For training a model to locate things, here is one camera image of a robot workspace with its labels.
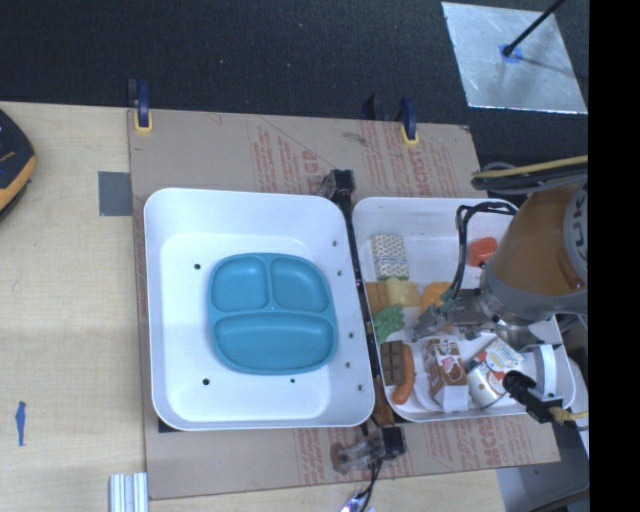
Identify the white plastic tray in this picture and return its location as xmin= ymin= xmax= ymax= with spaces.
xmin=350 ymin=195 xmax=577 ymax=424
xmin=142 ymin=186 xmax=377 ymax=433

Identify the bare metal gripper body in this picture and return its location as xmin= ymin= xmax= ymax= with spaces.
xmin=441 ymin=288 xmax=542 ymax=352

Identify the white red yellow packet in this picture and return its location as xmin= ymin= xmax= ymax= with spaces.
xmin=473 ymin=338 xmax=525 ymax=375

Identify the pale yellow cheese wedge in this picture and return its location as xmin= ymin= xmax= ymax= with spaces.
xmin=384 ymin=276 xmax=422 ymax=308

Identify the black cylinder on white bracket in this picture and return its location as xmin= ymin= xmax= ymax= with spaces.
xmin=501 ymin=343 xmax=565 ymax=425

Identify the red-orange toy tomato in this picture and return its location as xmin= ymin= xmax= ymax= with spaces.
xmin=468 ymin=236 xmax=499 ymax=267

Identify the blue divided plate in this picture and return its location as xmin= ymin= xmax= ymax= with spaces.
xmin=206 ymin=252 xmax=339 ymax=377

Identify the brown chocolate bar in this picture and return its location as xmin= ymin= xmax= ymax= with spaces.
xmin=379 ymin=340 xmax=407 ymax=387

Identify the orange-brown biscuit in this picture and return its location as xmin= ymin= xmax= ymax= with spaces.
xmin=364 ymin=280 xmax=392 ymax=312

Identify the white patterned carton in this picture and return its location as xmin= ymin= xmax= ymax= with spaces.
xmin=370 ymin=233 xmax=412 ymax=282

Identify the black block with thin wires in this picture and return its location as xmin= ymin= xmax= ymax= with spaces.
xmin=316 ymin=168 xmax=358 ymax=200
xmin=330 ymin=424 xmax=407 ymax=472

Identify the orange sausage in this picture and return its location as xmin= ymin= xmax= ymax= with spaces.
xmin=390 ymin=344 xmax=417 ymax=406

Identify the brown and white carton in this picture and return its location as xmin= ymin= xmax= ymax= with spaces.
xmin=423 ymin=336 xmax=471 ymax=413

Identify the brown cardboard board red print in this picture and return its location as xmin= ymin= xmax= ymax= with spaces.
xmin=126 ymin=108 xmax=563 ymax=502

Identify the white can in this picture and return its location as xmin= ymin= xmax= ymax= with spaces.
xmin=465 ymin=360 xmax=507 ymax=410

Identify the thin black rod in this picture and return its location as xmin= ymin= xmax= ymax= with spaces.
xmin=337 ymin=188 xmax=397 ymax=432

